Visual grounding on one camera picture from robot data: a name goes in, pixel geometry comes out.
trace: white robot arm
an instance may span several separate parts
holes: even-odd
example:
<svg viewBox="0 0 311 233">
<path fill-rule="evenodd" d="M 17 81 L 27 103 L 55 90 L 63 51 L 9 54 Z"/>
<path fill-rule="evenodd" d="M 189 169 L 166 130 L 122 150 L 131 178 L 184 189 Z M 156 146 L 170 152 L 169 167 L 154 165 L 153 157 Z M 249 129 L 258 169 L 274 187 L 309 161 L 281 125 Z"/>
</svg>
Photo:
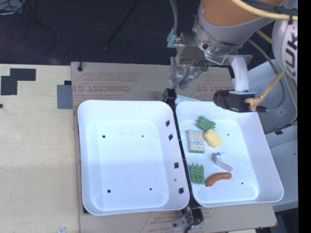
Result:
<svg viewBox="0 0 311 233">
<path fill-rule="evenodd" d="M 297 81 L 298 0 L 201 0 L 191 33 L 175 40 L 172 87 L 185 89 L 212 65 L 232 66 L 235 90 L 215 93 L 218 106 L 236 112 L 260 111 L 248 90 L 251 55 L 238 50 L 258 29 L 275 21 L 272 48 L 281 69 Z"/>
</svg>

